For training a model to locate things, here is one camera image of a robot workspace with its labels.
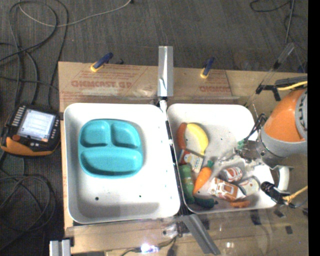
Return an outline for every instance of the blue clamp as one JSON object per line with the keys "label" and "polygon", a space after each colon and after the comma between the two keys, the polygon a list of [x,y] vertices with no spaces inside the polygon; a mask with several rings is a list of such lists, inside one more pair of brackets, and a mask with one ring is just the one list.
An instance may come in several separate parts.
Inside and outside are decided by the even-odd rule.
{"label": "blue clamp", "polygon": [[101,59],[99,59],[97,62],[93,63],[90,68],[93,72],[97,72],[99,69],[103,67],[105,63],[109,63],[109,60],[112,59],[113,53],[109,52],[105,56],[103,56]]}
{"label": "blue clamp", "polygon": [[203,69],[201,71],[200,76],[204,79],[206,79],[209,76],[209,71],[212,67],[212,64],[214,63],[215,57],[209,58],[203,65]]}

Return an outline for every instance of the soda can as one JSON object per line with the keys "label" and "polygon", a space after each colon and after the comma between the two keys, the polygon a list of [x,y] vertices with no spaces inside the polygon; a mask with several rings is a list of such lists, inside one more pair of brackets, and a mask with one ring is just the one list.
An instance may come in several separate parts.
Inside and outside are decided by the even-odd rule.
{"label": "soda can", "polygon": [[220,171],[220,178],[225,182],[238,182],[242,179],[243,173],[240,167],[229,167]]}
{"label": "soda can", "polygon": [[251,176],[238,184],[238,187],[246,197],[256,193],[260,189],[260,182],[256,176]]}

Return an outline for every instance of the teal divided plate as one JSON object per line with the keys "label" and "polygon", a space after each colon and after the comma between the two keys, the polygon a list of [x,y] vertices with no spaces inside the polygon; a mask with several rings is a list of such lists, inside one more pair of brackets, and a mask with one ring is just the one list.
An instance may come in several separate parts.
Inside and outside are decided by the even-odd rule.
{"label": "teal divided plate", "polygon": [[139,133],[123,120],[91,120],[80,130],[78,157],[82,169],[91,176],[113,179],[133,176],[143,165]]}

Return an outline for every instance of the toy carrot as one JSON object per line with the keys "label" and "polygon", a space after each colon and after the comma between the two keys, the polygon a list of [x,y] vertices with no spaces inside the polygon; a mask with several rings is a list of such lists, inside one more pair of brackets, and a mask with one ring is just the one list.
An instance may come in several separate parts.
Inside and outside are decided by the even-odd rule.
{"label": "toy carrot", "polygon": [[178,147],[182,150],[186,149],[186,142],[185,142],[186,128],[187,128],[187,123],[183,122],[180,124],[178,130],[176,131],[176,140],[178,142]]}
{"label": "toy carrot", "polygon": [[196,178],[194,182],[194,188],[192,191],[192,194],[194,195],[195,193],[198,192],[199,189],[209,180],[212,170],[211,167],[214,165],[214,162],[211,160],[208,161],[206,167],[203,167],[201,171],[198,174],[198,177]]}

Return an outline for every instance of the toy banana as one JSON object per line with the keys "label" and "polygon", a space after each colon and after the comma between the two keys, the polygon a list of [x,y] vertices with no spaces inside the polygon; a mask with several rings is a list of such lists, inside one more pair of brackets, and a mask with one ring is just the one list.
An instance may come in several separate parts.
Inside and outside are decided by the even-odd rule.
{"label": "toy banana", "polygon": [[204,155],[205,154],[205,150],[206,148],[208,147],[208,144],[209,144],[209,140],[208,140],[208,136],[207,134],[205,133],[205,131],[197,124],[195,123],[188,123],[187,126],[186,126],[189,131],[194,135],[196,136],[198,142],[199,142],[199,145],[200,145],[200,154],[201,155]]}

